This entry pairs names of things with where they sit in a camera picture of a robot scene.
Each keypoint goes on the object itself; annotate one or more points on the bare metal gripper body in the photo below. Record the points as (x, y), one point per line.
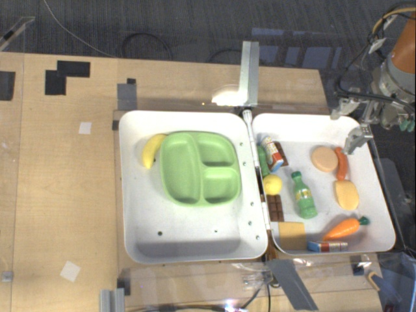
(391, 110)

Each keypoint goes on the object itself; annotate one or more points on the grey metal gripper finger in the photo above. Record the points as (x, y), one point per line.
(345, 106)
(357, 138)

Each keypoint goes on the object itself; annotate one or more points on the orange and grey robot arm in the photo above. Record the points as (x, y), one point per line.
(406, 49)

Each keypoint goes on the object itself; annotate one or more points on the orange sausage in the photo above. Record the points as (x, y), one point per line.
(342, 166)

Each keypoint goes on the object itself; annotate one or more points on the white plastic tray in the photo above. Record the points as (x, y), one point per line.
(195, 232)
(325, 132)

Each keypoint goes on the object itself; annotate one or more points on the round tan biscuit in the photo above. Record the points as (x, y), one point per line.
(325, 159)

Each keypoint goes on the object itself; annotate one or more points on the yellow bread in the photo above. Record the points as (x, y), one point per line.
(347, 195)

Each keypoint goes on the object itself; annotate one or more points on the green bottle with yellow label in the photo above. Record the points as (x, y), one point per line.
(304, 197)

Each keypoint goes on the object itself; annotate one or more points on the white and red carton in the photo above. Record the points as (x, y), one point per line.
(272, 153)

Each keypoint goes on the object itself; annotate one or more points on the orange carrot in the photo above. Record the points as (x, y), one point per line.
(343, 229)

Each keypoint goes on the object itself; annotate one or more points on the yellow lemon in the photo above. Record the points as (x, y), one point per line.
(272, 184)

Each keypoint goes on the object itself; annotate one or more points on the small green bottle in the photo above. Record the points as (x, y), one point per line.
(262, 161)

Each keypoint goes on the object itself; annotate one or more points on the thin black and white rod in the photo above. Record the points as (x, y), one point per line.
(251, 135)

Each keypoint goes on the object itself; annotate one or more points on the tan square cracker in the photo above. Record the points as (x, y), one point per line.
(292, 236)

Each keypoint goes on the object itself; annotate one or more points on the green divided plate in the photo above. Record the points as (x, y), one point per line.
(180, 171)

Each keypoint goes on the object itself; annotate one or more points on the yellow banana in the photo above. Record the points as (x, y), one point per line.
(150, 151)

